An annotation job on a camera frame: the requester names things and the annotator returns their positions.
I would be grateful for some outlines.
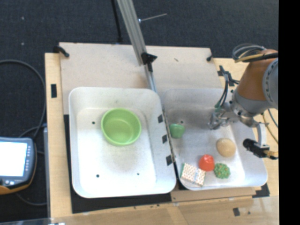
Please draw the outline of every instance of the round bread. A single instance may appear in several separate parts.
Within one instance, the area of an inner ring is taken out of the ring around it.
[[[231,157],[235,154],[236,145],[229,138],[220,138],[217,140],[217,151],[223,157]]]

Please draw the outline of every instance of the red object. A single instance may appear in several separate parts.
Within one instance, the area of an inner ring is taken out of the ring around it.
[[[202,158],[200,158],[199,168],[207,172],[214,170],[215,160],[213,156],[205,154]]]

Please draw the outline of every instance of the white screen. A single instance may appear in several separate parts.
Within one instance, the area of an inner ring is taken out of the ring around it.
[[[0,142],[0,176],[22,177],[26,150],[23,142]]]

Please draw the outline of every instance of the green cup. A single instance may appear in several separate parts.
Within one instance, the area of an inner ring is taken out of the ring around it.
[[[117,146],[134,143],[142,132],[137,115],[124,108],[107,111],[101,119],[101,129],[106,140]]]

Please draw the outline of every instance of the black floor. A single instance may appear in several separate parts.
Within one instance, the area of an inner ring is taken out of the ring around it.
[[[230,58],[241,43],[278,49],[279,0],[133,0],[146,45],[209,47]],[[123,43],[130,44],[120,16]],[[59,42],[116,43],[110,0],[0,0],[0,60],[21,60],[44,78],[44,53]],[[39,123],[44,92],[38,77],[17,63],[0,64],[0,136],[18,137]],[[37,147],[44,149],[43,133]],[[38,156],[32,185],[20,192],[34,203],[46,201],[44,156]],[[47,217],[45,206],[0,195],[0,222]]]

